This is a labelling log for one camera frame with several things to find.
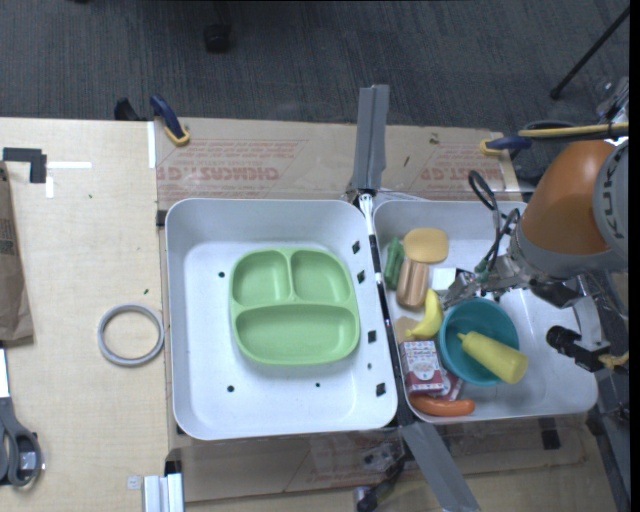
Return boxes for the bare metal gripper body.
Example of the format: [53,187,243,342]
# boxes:
[477,252,584,309]

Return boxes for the yellow banana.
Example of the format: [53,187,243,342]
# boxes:
[404,288,445,341]

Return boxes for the teal bowl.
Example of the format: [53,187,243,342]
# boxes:
[437,297,521,388]

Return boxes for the tan toy hot dog bun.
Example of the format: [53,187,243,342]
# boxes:
[395,257,431,310]

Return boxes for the tan toy bread slice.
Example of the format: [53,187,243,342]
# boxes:
[394,315,420,344]

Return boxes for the green toy bean pod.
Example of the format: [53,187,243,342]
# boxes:
[383,236,406,290]

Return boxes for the yellow squeeze bottle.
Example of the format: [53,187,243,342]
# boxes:
[456,330,530,386]

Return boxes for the thin black and white rod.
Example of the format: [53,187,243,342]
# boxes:
[357,192,404,427]

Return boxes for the red and white carton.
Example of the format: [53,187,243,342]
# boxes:
[398,339,447,397]

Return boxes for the red packet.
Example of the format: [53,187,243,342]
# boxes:
[433,370,465,402]

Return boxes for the white plastic tray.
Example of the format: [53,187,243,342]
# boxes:
[371,199,600,426]
[164,197,400,442]

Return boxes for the orange sausage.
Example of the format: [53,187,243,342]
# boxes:
[408,394,477,418]

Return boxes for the green divided plate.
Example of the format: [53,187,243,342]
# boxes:
[228,246,362,366]

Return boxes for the brown cardboard board red print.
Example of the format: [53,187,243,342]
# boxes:
[153,117,587,503]

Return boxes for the grey tape roll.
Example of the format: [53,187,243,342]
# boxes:
[96,302,166,368]

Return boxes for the brown paper bag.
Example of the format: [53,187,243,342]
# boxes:
[0,160,36,347]

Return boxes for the black cylinder on white bracket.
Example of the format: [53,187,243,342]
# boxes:
[545,298,614,374]

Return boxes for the grey handled scissors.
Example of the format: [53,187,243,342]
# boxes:
[0,396,44,488]

